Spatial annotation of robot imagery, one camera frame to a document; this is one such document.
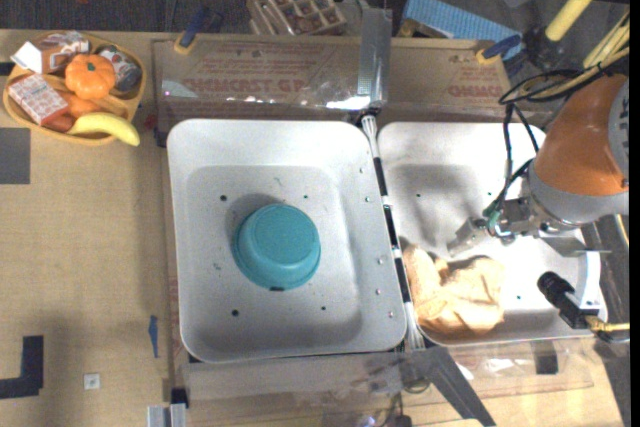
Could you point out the yellow banana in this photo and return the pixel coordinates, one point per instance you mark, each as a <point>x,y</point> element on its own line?
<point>107,125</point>

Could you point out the black cylinder on white bracket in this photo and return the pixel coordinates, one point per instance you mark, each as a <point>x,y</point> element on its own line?
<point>564,297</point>

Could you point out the thin black and white rod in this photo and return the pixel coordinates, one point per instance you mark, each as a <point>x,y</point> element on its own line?
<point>380,175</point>

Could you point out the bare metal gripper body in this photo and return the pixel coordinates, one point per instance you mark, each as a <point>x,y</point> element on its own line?
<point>517,216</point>

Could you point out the white plastic tray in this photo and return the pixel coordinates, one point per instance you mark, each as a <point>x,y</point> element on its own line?
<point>280,150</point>
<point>450,175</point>

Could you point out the teal bowl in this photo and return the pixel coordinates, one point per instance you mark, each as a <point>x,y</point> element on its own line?
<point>277,247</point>

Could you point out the brown cardboard board red print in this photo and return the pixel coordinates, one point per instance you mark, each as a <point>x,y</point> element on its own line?
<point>260,75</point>

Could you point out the yellow divided plate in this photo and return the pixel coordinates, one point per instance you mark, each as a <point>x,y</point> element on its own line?
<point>120,102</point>

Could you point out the small printed can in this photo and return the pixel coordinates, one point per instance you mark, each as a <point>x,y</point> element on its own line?
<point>122,67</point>

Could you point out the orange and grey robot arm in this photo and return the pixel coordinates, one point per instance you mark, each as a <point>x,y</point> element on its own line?
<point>580,150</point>

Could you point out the beige crumpled cloth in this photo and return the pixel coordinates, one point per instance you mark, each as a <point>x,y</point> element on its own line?
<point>462,295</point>

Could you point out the orange carrot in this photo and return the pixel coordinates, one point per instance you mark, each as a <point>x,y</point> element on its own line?
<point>82,106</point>

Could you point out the red sausage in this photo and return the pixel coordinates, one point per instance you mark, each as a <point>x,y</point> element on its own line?
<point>60,122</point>

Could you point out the white and red carton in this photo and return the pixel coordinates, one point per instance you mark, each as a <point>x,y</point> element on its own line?
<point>37,99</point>

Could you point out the white and brown carton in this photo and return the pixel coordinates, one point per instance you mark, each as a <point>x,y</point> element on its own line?
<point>50,55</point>

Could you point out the orange pumpkin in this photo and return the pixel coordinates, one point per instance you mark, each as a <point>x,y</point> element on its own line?
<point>90,76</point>

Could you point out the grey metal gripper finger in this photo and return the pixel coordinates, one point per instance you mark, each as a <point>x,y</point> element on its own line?
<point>464,237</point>

